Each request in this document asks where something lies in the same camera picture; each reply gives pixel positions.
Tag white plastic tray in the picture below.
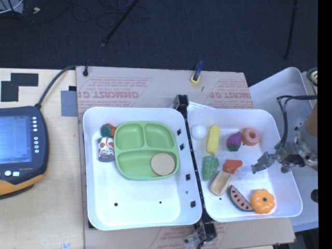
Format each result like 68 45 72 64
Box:
187 108 303 223
82 106 203 231

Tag purple grapes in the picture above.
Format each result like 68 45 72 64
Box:
226 132 243 152

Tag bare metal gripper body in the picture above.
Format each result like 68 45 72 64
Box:
275 138 319 171

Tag red watermelon slice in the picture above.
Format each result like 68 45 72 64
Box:
227 185 254 213

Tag brown cardboard board red print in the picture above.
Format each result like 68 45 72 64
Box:
75 65 296 249

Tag orange pumpkin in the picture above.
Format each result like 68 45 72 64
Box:
250 189 276 215

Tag green divided plate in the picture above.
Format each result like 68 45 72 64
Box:
113 121 181 182

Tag yellow corn cob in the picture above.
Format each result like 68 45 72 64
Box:
206 124 220 155

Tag red and orange toy food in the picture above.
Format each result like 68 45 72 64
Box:
222 159 243 175

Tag red strawberry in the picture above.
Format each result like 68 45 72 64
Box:
100 123 117 139

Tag pink frosted doughnut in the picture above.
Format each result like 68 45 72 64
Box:
241 128 261 147

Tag green grapes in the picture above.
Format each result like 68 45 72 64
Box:
201 154 219 182

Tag tan hot dog bun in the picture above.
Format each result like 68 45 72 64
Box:
209 170 232 197

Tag thin black rod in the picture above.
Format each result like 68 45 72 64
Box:
181 105 212 227

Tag small red and white can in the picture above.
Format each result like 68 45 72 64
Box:
97 136 116 163

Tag round tan biscuit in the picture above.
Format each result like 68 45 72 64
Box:
150 152 176 177

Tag white ball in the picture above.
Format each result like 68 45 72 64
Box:
190 124 208 141

